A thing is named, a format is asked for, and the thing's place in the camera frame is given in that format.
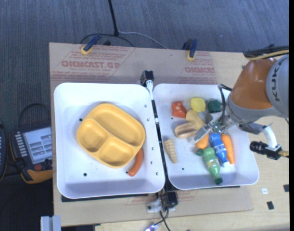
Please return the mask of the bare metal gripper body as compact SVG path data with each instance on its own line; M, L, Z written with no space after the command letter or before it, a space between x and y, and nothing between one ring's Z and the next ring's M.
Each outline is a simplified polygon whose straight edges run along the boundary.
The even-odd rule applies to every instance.
M233 116L222 114L210 114L211 131L215 133L225 133L230 127L235 126L237 122Z

